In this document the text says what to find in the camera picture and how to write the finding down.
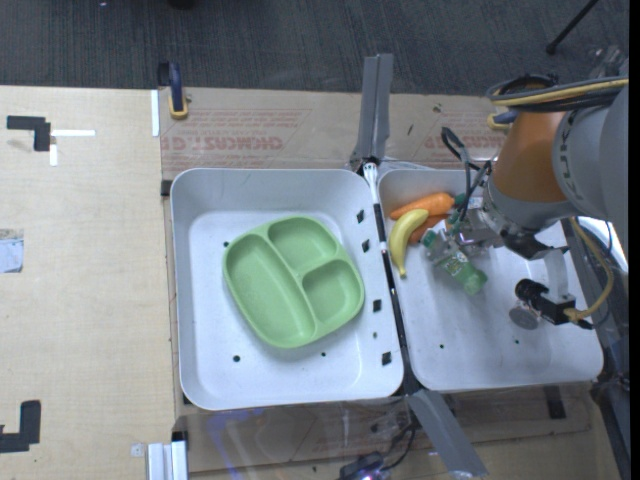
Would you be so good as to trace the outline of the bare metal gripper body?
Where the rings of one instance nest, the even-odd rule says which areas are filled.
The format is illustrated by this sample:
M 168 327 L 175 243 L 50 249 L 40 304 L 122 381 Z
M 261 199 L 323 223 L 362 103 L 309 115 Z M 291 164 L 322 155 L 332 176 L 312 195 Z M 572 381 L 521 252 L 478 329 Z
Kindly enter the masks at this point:
M 462 208 L 454 208 L 446 218 L 446 233 L 468 257 L 483 255 L 504 246 L 503 239 L 483 220 L 482 197 L 471 197 L 465 215 Z

